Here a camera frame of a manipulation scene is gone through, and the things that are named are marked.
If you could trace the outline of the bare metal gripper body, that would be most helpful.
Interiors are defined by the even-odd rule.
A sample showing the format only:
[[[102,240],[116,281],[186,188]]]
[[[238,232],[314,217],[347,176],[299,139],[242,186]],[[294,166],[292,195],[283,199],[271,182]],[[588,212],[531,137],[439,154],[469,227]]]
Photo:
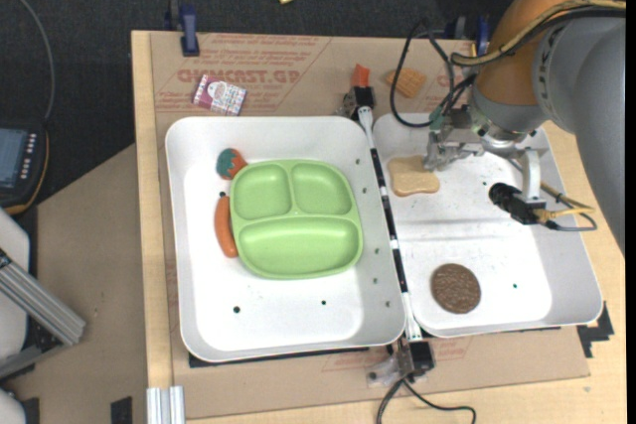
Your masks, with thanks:
[[[480,157],[486,152],[508,157],[528,136],[501,128],[470,106],[437,114],[431,121],[429,133],[437,134],[438,149],[454,148],[456,160]]]

